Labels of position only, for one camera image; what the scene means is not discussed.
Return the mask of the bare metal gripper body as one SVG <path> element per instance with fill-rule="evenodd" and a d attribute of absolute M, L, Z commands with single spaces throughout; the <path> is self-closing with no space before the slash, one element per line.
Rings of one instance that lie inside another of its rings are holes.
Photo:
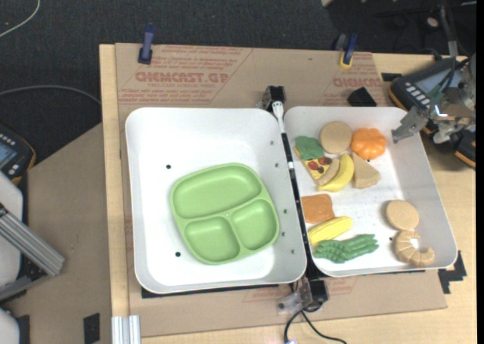
<path fill-rule="evenodd" d="M 429 118 L 437 125 L 471 126 L 475 123 L 474 112 L 470 108 L 449 102 L 431 104 Z"/>

